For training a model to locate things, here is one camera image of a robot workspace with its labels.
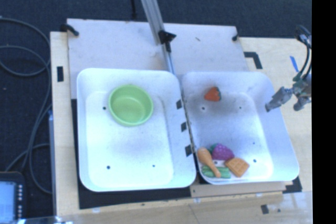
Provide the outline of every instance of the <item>white tray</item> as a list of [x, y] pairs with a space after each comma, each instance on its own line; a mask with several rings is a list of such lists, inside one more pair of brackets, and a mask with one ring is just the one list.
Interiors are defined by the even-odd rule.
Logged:
[[[182, 78], [185, 107], [195, 150], [215, 143], [229, 147], [249, 165], [247, 172], [230, 179], [203, 176], [211, 184], [290, 181], [299, 165], [279, 109], [266, 112], [274, 94], [270, 80], [260, 72], [191, 72]], [[204, 94], [217, 86], [218, 102]], [[224, 167], [224, 162], [217, 162]]]
[[[121, 126], [108, 110], [108, 95], [123, 84], [146, 90], [151, 118]], [[196, 176], [178, 79], [166, 71], [83, 70], [77, 78], [79, 175], [92, 191], [179, 188]]]

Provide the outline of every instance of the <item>black floor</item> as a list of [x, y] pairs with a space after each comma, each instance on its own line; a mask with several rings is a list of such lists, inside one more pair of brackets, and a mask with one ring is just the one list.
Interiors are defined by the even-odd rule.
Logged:
[[[311, 31], [312, 0], [158, 0], [165, 23], [233, 25], [243, 37], [292, 38], [295, 26]], [[145, 21], [140, 0], [135, 0], [136, 20]], [[0, 0], [0, 171], [28, 149], [32, 133], [34, 145], [48, 143], [48, 114], [40, 114], [48, 90], [46, 70], [33, 73], [48, 63], [50, 52], [43, 36], [27, 25], [3, 20], [20, 20], [49, 37], [59, 31], [67, 18], [129, 20], [131, 0]], [[27, 49], [4, 48], [23, 46]], [[50, 96], [43, 112], [48, 112]], [[41, 119], [33, 132], [36, 119]], [[22, 167], [23, 158], [10, 170], [23, 173], [27, 183], [27, 217], [50, 216], [52, 212], [50, 152], [47, 146], [33, 151], [32, 166]], [[41, 190], [31, 176], [34, 171]]]

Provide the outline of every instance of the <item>table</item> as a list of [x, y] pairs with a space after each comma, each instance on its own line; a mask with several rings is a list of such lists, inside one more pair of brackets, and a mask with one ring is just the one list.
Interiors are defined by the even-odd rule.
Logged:
[[[189, 25], [176, 25], [188, 31]], [[73, 125], [71, 111], [71, 77], [69, 69], [69, 35], [71, 33], [52, 32], [51, 40], [51, 70], [53, 77], [52, 101], [54, 113], [55, 136], [55, 174], [56, 174], [56, 215], [62, 220], [89, 223], [99, 220], [100, 223], [151, 221], [160, 223], [183, 222], [210, 223], [209, 217], [215, 219], [268, 217], [272, 219], [273, 209], [281, 208], [281, 216], [294, 219], [311, 218], [312, 212], [312, 157], [311, 157], [311, 104], [298, 112], [292, 108], [295, 99], [290, 100], [280, 109], [288, 129], [291, 141], [300, 164], [300, 182], [303, 192], [283, 194], [282, 190], [292, 182], [276, 182], [268, 185], [255, 185], [250, 188], [235, 188], [234, 186], [219, 190], [214, 186], [191, 186], [191, 198], [139, 202], [100, 208], [79, 209], [75, 150], [73, 144]], [[260, 59], [262, 69], [258, 69], [253, 58], [246, 58], [244, 63], [251, 71], [263, 72], [272, 81], [275, 91], [281, 86], [290, 87], [295, 70], [289, 56], [294, 56], [298, 65], [304, 62], [306, 49], [295, 39], [277, 38], [239, 38], [239, 46], [244, 52], [253, 52]], [[232, 208], [228, 214], [223, 208]]]

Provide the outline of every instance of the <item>blue screen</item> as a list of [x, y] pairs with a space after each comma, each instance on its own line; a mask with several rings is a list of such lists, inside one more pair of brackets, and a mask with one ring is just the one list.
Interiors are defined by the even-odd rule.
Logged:
[[0, 181], [0, 223], [15, 219], [15, 186], [14, 182]]

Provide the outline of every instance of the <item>electronic device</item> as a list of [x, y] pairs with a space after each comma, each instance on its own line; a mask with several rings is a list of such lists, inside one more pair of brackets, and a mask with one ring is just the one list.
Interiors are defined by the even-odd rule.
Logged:
[[0, 172], [0, 224], [13, 223], [26, 213], [26, 184], [19, 172]]

